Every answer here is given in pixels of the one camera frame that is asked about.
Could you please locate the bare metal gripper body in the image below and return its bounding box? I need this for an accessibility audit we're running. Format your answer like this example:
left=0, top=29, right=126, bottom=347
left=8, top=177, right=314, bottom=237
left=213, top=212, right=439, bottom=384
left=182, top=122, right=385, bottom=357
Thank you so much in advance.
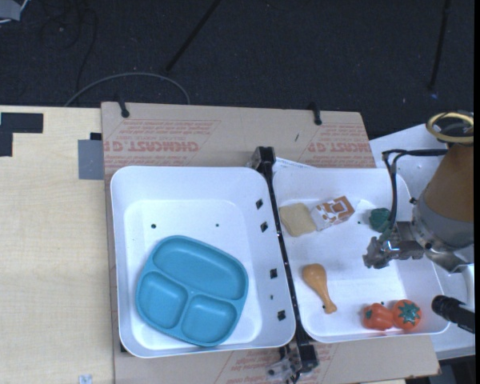
left=388, top=218, right=475, bottom=274

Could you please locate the white plastic tray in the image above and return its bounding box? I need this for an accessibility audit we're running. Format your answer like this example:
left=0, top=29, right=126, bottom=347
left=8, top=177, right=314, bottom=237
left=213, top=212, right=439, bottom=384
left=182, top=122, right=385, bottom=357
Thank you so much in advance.
left=110, top=165, right=298, bottom=360
left=270, top=166, right=453, bottom=344

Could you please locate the green broccoli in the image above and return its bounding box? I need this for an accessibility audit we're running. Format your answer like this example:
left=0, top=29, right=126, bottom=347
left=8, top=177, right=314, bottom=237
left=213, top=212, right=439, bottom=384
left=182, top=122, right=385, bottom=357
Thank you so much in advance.
left=368, top=207, right=393, bottom=234

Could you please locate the orange and white carton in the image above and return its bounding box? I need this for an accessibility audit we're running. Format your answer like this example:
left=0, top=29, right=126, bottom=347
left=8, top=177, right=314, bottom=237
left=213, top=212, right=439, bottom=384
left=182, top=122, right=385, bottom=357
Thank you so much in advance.
left=310, top=194, right=357, bottom=232

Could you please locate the orange bell pepper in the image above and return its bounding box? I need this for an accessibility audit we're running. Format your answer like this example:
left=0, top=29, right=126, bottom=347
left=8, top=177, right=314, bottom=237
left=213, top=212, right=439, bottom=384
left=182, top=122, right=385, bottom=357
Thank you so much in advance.
left=362, top=302, right=395, bottom=332

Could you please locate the orange tomato with green top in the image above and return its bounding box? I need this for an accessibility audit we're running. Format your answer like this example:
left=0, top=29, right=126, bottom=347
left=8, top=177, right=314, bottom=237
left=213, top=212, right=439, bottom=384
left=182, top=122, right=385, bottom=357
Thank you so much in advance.
left=391, top=298, right=423, bottom=332

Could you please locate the tan chicken drumstick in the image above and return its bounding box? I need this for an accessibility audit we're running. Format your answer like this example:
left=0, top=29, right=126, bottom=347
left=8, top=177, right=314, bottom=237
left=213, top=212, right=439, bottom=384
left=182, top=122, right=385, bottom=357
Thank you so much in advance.
left=301, top=262, right=338, bottom=315

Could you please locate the beige bread slice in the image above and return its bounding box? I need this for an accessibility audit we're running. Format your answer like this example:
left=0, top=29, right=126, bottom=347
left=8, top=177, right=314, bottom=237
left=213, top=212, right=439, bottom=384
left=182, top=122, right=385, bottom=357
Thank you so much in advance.
left=278, top=202, right=318, bottom=238

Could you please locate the thin black rod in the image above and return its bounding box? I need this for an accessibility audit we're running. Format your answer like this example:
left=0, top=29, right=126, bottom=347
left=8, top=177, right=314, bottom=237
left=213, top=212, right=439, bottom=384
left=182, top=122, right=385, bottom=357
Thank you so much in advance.
left=259, top=161, right=314, bottom=360

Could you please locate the white printed paper sheet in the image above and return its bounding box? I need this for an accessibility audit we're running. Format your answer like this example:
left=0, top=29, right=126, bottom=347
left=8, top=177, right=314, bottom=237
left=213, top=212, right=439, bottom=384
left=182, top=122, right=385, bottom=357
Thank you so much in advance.
left=273, top=156, right=318, bottom=172

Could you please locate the brown cardboard board red print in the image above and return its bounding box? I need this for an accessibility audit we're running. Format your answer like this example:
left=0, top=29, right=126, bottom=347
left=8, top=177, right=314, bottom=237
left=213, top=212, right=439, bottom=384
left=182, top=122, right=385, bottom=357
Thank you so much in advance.
left=100, top=101, right=442, bottom=384

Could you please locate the blue divided plate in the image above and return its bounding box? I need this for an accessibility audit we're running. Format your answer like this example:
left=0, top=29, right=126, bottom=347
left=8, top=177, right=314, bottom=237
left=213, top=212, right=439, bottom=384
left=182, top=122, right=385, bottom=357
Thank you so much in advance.
left=134, top=234, right=250, bottom=348

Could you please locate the black cylinder on white bracket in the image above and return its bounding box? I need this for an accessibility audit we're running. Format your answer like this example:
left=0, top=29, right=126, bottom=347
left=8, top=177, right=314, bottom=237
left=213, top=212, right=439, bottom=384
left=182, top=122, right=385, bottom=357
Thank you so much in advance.
left=430, top=262, right=476, bottom=334

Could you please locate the black block with thin wires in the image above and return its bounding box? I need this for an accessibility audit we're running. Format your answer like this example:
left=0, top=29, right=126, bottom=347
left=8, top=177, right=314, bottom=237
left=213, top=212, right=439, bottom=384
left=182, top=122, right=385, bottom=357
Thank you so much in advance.
left=250, top=146, right=276, bottom=172
left=297, top=343, right=319, bottom=374

